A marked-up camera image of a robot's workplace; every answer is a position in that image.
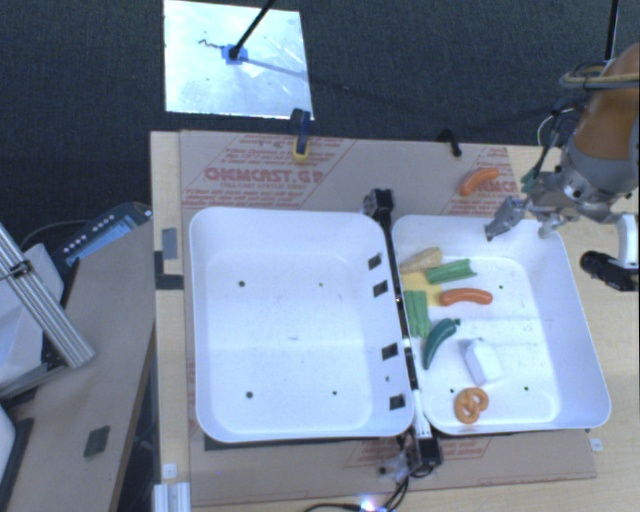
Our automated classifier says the green toy cucumber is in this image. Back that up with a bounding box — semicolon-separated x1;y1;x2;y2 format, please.
422;317;462;372

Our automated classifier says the brown cardboard board red print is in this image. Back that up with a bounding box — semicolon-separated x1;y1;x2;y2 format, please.
178;130;599;508

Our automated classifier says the orange toy pretzel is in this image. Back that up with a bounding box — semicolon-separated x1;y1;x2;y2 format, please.
453;386;491;427

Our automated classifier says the yellow toy corn cob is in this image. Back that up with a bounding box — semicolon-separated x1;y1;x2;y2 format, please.
397;246;445;276

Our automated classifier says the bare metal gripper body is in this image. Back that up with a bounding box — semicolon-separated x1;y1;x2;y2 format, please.
522;171;625;225

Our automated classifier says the thin black and white rod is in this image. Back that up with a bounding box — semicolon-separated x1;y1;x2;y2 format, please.
376;209;432;442

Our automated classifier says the yellow toy cheese slice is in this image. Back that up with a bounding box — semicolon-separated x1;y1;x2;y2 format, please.
400;271;444;308

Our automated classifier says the green toy asparagus bundle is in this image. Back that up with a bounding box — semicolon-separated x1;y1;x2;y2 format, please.
402;289;433;339
425;257;478;286

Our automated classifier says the white toy milk carton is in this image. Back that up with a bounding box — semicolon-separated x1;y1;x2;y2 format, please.
458;337;505;387

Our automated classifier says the black cylinder on white bracket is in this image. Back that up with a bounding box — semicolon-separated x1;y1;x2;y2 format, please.
579;212;640;293

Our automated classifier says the white plastic tray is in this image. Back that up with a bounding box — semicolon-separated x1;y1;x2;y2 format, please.
188;205;417;445
390;214;613;437

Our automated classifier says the orange toy sausage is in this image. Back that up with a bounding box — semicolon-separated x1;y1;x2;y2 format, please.
458;166;502;198
438;287;495;308

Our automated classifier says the black block with thin wires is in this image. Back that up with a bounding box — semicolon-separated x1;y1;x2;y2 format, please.
398;433;445;480
362;187;397;219

